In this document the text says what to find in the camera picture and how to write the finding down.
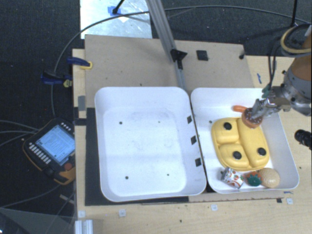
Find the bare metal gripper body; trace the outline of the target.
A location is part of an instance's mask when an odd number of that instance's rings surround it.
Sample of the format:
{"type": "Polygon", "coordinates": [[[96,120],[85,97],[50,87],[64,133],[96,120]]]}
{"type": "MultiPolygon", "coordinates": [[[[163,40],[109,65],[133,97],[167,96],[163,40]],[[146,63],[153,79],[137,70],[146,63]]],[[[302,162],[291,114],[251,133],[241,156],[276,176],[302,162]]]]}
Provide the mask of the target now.
{"type": "Polygon", "coordinates": [[[311,99],[291,86],[273,86],[267,99],[269,105],[274,105],[278,110],[287,112],[293,109],[304,116],[312,116],[311,99]]]}

